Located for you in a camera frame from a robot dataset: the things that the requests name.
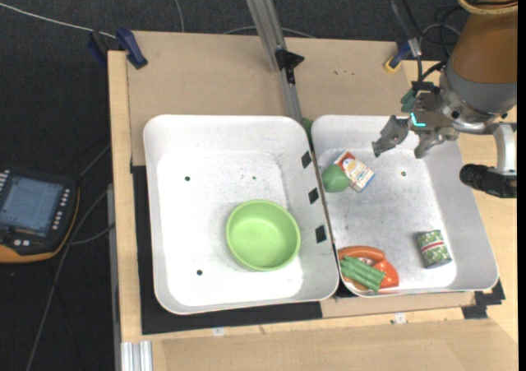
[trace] black mat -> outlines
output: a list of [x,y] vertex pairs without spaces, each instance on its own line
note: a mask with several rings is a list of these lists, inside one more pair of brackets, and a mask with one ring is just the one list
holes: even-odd
[[132,168],[132,172],[136,206],[137,258],[141,283],[141,321],[144,334],[321,318],[319,302],[239,308],[191,315],[177,315],[165,310],[154,293],[146,169],[144,166],[136,166]]

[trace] black clamp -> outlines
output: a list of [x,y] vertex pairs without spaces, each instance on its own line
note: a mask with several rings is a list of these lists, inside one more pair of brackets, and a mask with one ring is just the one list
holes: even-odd
[[275,52],[276,61],[280,70],[285,69],[287,76],[287,83],[289,85],[295,85],[296,79],[294,78],[294,68],[305,59],[301,55],[289,52],[285,49],[278,48]]
[[88,40],[88,50],[97,62],[103,66],[108,66],[108,51],[110,50],[108,42],[98,30],[92,30]]

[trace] green vegetable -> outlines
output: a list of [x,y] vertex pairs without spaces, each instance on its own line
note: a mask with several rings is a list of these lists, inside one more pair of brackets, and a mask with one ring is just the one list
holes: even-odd
[[305,129],[305,132],[307,133],[307,137],[309,139],[309,144],[311,145],[311,148],[314,147],[314,145],[312,144],[312,134],[311,134],[313,122],[314,121],[310,120],[309,118],[302,118],[302,125],[303,125],[303,128]]
[[383,271],[369,266],[356,257],[345,256],[340,260],[339,265],[345,277],[353,279],[375,292],[378,292],[380,283],[385,277]]
[[323,188],[327,192],[345,191],[350,182],[345,172],[335,164],[329,165],[329,167],[323,171],[321,181],[323,183]]

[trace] green ball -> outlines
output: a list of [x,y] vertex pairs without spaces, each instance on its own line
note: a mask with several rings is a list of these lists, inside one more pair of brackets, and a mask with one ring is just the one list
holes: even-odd
[[323,188],[327,192],[341,192],[348,188],[350,179],[338,165],[330,165],[321,175]]

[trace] white tray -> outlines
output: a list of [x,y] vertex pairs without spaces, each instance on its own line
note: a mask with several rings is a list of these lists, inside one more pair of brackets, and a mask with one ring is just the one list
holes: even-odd
[[[154,287],[168,311],[286,304],[335,292],[338,266],[321,197],[313,197],[320,189],[307,134],[298,123],[161,115],[146,124],[144,142]],[[226,244],[228,215],[256,198],[287,208],[301,230],[298,256],[278,271],[248,271]]]
[[[491,288],[497,265],[473,190],[459,179],[464,163],[458,144],[447,141],[418,160],[413,153],[418,137],[411,132],[401,145],[376,158],[371,143],[387,120],[326,115],[312,125],[320,172],[348,150],[376,173],[362,192],[348,188],[325,194],[335,247],[380,248],[399,272],[399,286],[378,294],[345,285],[361,296]],[[442,231],[452,262],[424,267],[416,238],[428,230]]]

